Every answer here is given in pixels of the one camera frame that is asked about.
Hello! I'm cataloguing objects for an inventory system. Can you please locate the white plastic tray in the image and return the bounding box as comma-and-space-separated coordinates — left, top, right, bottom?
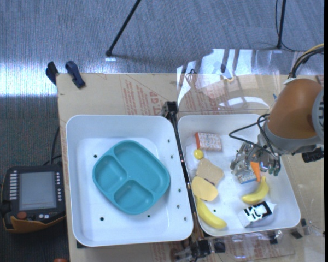
177, 114, 302, 237
65, 114, 195, 248

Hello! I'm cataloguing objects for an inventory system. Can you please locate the black and white carton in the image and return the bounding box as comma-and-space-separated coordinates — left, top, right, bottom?
237, 200, 277, 228

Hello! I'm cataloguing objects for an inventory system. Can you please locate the brown bread slice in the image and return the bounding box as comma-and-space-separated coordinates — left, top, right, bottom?
195, 158, 225, 186

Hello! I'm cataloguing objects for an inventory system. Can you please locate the yellow banana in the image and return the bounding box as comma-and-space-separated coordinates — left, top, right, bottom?
195, 196, 228, 230
241, 176, 270, 205

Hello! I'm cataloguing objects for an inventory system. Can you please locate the black block with thin wires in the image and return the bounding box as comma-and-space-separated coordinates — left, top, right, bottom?
160, 100, 179, 117
190, 238, 226, 257

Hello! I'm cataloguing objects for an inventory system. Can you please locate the black cylinder on white bracket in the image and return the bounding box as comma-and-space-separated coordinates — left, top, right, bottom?
301, 147, 324, 164

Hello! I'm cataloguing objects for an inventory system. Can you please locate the blue divided plate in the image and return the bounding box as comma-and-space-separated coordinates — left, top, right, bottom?
92, 140, 172, 216

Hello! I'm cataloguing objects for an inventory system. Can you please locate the blue and white carton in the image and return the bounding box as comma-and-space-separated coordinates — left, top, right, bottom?
237, 170, 258, 185

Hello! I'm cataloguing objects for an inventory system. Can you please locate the orange carrot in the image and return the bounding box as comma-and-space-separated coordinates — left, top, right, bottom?
249, 160, 262, 183

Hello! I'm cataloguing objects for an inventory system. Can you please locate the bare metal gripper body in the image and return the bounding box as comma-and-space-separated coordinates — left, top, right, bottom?
236, 141, 277, 163

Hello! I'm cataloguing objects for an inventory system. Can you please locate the brown cardboard board red print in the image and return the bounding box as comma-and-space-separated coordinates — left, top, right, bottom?
56, 73, 325, 262

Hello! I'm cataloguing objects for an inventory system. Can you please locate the orange and white carton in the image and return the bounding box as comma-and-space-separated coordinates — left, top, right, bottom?
194, 132, 223, 152

